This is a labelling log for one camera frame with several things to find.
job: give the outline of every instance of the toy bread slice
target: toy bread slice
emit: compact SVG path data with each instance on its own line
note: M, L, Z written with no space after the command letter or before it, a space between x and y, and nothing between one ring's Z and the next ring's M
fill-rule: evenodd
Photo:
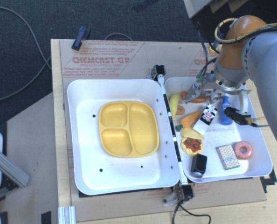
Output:
M196 140L204 140L204 135L196 132L192 127L183 128L181 130L181 136Z

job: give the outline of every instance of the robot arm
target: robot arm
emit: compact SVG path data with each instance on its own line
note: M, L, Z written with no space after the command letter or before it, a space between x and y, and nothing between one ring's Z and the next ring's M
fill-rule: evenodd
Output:
M277 139L277 29L259 32L268 27L271 26L254 16L235 20L226 40L221 40L226 43L215 63L215 77L225 92L237 89L250 78L256 85L262 110ZM230 43L247 33L250 34L248 40Z

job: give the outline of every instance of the blue bottle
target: blue bottle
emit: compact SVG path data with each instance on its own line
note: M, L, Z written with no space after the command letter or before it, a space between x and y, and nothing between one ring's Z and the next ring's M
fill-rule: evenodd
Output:
M224 110L227 107L232 107L231 103L229 102L229 97L227 95L224 95L222 97L222 104L221 104L221 112L220 112L220 122L222 125L230 125L233 123L233 120L230 119L228 116L224 114Z

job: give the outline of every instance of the white tray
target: white tray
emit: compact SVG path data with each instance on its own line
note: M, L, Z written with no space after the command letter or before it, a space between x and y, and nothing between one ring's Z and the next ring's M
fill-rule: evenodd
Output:
M195 82L193 77L173 77L166 81L165 88L168 97L174 93L181 93L182 91L188 91L192 83ZM229 102L236 109L239 109L238 96L230 96ZM191 113L196 110L203 110L206 107L206 103L185 104L183 101L179 103L185 107L186 113ZM214 103L215 107L219 108L220 103ZM252 117L255 117L254 111L249 100L249 112ZM174 125L179 125L180 119L185 116L176 116ZM204 149L202 155L207 156L206 172L202 178L195 178L191 175L191 162L192 156L186 154L180 144L181 135L180 132L176 132L180 156L182 159L182 165L184 173L189 180L193 182L212 182L227 179L249 178L255 176L265 176L272 171L272 161L263 139L260 128L251 127L249 125L241 126L233 122L229 126L223 126L219 123L219 112L213 119L208 130L205 132L205 139L203 141ZM238 141L247 141L252 144L254 152L248 160L239 160L240 167L229 170L224 170L222 162L216 151L216 147L234 144Z
M150 79L76 80L67 89L77 188L87 195L171 187L180 179L160 85ZM141 101L155 113L159 148L147 157L120 158L101 144L98 114L118 100Z

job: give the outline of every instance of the black floor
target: black floor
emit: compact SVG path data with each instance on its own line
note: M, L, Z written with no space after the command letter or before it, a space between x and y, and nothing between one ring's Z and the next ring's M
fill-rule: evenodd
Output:
M0 0L0 125L52 92L51 70L45 67L26 89L3 99L30 82L44 65L22 18L48 59L50 39L75 39L81 26L91 28L92 40L119 32L136 41L199 42L199 22L206 32L203 40L212 42L219 22L247 14L267 23L277 21L277 0L250 0L235 13L228 5L214 14L205 7L192 19L183 0ZM110 39L126 40L118 35Z

